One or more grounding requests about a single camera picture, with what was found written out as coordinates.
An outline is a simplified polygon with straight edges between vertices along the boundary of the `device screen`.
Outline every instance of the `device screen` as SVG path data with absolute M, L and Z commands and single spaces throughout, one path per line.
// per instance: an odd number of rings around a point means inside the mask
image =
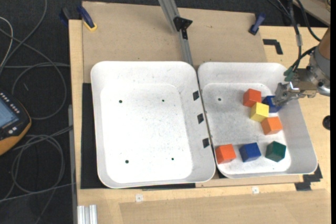
M 0 100 L 0 127 L 16 122 L 19 118 Z

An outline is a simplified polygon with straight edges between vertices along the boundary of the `empty white tray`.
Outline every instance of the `empty white tray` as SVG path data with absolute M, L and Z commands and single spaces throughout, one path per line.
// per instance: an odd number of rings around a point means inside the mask
M 308 174 L 317 168 L 317 158 L 310 140 L 298 100 L 285 105 L 278 113 L 283 130 L 264 135 L 259 122 L 249 118 L 251 108 L 243 106 L 243 94 L 249 88 L 261 91 L 262 97 L 275 95 L 283 82 L 286 68 L 277 63 L 207 62 L 198 70 L 198 78 L 214 148 L 233 144 L 237 158 L 217 164 L 220 172 L 230 178 Z M 272 141 L 285 144 L 285 158 L 274 162 L 265 158 Z M 261 157 L 244 163 L 239 148 L 257 142 Z
M 193 67 L 105 61 L 92 68 L 91 83 L 98 175 L 106 186 L 213 177 L 215 162 Z

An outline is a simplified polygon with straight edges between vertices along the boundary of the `cube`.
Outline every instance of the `cube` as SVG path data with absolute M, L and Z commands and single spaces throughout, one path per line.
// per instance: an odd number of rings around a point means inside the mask
M 285 154 L 286 146 L 273 141 L 267 146 L 265 157 L 274 162 L 279 162 L 285 157 Z
M 257 143 L 246 144 L 239 149 L 243 162 L 254 161 L 261 156 Z
M 243 105 L 251 108 L 257 102 L 261 103 L 261 92 L 254 89 L 248 89 L 243 96 Z
M 269 113 L 277 113 L 282 108 L 281 106 L 274 105 L 273 103 L 274 97 L 275 97 L 274 95 L 268 95 L 262 101 L 263 104 L 269 105 Z
M 262 122 L 264 119 L 268 118 L 269 106 L 262 103 L 255 103 L 252 106 L 250 119 L 258 122 Z
M 279 117 L 271 117 L 271 118 L 264 119 L 261 122 L 261 127 L 262 127 L 262 130 L 264 131 L 264 134 L 266 135 L 276 134 L 283 129 L 282 123 Z
M 215 152 L 218 164 L 229 163 L 236 158 L 236 153 L 232 144 L 219 146 Z

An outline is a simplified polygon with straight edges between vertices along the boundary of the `orange and black device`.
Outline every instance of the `orange and black device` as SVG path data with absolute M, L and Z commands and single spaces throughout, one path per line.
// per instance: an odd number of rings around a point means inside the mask
M 21 140 L 29 130 L 31 122 L 22 104 L 0 89 L 0 155 Z

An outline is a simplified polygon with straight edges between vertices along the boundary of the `black clamp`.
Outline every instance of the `black clamp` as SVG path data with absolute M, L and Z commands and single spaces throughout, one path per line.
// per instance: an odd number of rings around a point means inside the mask
M 192 24 L 192 20 L 184 19 L 181 17 L 174 18 L 174 24 L 176 30 L 179 32 L 181 30 L 183 39 L 188 39 L 187 28 Z

